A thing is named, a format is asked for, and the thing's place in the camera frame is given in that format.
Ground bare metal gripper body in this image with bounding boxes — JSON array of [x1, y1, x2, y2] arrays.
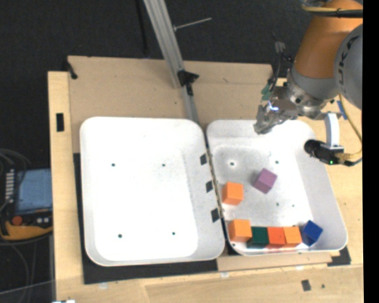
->
[[266, 83, 328, 122]]

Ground purple cube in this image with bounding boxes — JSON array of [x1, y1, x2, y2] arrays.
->
[[252, 168, 278, 195]]

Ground white plastic tray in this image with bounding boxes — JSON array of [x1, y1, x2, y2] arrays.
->
[[205, 119, 349, 257], [79, 116, 226, 268]]

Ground orange cube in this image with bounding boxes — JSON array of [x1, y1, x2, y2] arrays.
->
[[227, 218, 253, 244], [221, 181, 244, 206], [283, 225, 303, 247]]

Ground red-orange cube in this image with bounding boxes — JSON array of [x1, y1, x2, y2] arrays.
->
[[267, 226, 287, 249]]

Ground green cube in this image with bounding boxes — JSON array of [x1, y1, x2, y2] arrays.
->
[[246, 226, 270, 249]]

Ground blue cube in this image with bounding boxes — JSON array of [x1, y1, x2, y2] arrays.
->
[[300, 219, 324, 247]]

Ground brown cardboard board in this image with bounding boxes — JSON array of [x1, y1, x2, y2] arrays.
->
[[66, 55, 352, 273]]

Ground black cylinder on white bracket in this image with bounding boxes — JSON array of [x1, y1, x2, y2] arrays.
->
[[303, 112, 346, 166]]

